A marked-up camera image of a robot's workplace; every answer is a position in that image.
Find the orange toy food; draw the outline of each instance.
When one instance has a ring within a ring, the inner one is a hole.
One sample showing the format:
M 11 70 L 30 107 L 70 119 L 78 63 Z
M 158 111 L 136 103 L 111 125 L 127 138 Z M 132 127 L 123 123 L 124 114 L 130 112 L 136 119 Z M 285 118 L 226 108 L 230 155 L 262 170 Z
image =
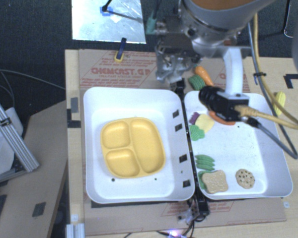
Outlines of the orange toy food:
M 195 74 L 199 75 L 203 79 L 203 81 L 206 85 L 214 86 L 214 84 L 211 80 L 211 77 L 209 76 L 208 72 L 202 66 L 196 66 L 194 72 L 195 72 Z
M 225 121 L 222 118 L 218 117 L 214 111 L 209 111 L 209 116 L 212 117 L 215 121 L 224 124 L 224 125 L 235 125 L 234 121 Z

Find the yellow plate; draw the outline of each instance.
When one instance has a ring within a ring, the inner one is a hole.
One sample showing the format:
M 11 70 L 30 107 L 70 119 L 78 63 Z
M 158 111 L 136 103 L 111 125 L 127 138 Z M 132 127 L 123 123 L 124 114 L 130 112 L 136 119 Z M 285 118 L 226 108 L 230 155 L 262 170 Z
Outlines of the yellow plate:
M 157 127 L 146 118 L 109 122 L 100 134 L 109 171 L 119 178 L 137 178 L 159 172 L 165 152 Z

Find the yellow object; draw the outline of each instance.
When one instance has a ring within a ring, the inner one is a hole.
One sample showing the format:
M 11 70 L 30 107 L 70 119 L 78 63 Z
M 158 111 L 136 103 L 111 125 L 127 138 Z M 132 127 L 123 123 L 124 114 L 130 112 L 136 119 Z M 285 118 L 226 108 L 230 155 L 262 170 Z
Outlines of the yellow object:
M 118 51 L 115 53 L 115 57 L 114 57 L 115 62 L 118 62 L 118 63 L 122 62 L 122 60 L 124 59 L 125 54 L 122 53 L 120 59 L 117 59 L 117 55 L 118 55 Z
M 286 102 L 286 94 L 282 91 L 278 92 L 275 96 L 276 101 L 278 101 L 278 103 L 284 107 L 285 106 L 285 102 Z M 273 105 L 274 110 L 276 112 L 276 114 L 278 116 L 280 116 L 280 114 L 282 113 L 282 111 L 276 106 L 276 104 Z
M 116 177 L 144 177 L 164 167 L 162 140 L 149 119 L 127 118 L 109 122 L 102 128 L 100 142 L 106 166 Z
M 201 114 L 195 121 L 194 125 L 199 127 L 199 129 L 204 130 L 204 133 L 207 133 L 213 127 L 214 121 L 208 115 Z

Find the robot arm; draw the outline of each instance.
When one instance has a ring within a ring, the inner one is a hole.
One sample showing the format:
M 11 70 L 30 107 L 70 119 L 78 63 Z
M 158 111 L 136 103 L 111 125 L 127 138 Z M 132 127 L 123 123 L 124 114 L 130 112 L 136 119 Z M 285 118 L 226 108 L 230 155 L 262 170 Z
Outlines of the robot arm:
M 236 37 L 256 12 L 274 1 L 179 0 L 178 15 L 157 23 L 157 79 L 174 83 L 201 58 L 223 58 L 227 75 L 225 91 L 203 96 L 215 94 L 213 98 L 216 96 L 221 103 L 226 103 L 221 110 L 240 102 L 247 104 L 248 100 L 242 94 L 242 57 L 249 55 L 250 48 L 234 47 Z M 217 112 L 217 115 L 227 121 L 239 119 L 236 114 L 227 112 Z

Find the metal frame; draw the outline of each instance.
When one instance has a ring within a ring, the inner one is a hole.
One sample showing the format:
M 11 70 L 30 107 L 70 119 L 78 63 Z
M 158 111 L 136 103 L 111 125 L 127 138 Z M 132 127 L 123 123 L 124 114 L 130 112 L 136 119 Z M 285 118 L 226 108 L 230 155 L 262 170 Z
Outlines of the metal frame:
M 85 238 L 85 224 L 66 225 L 66 238 Z
M 6 141 L 9 143 L 10 147 L 13 149 L 14 153 L 18 157 L 20 163 L 24 167 L 25 171 L 31 172 L 37 167 L 39 163 L 32 155 L 30 150 L 25 145 L 22 137 L 17 133 L 13 124 L 10 122 L 10 118 L 5 113 L 3 107 L 0 104 L 0 131 Z M 0 175 L 0 180 L 12 178 L 14 176 L 19 176 L 19 172 L 11 173 L 8 171 L 8 174 L 4 173 Z

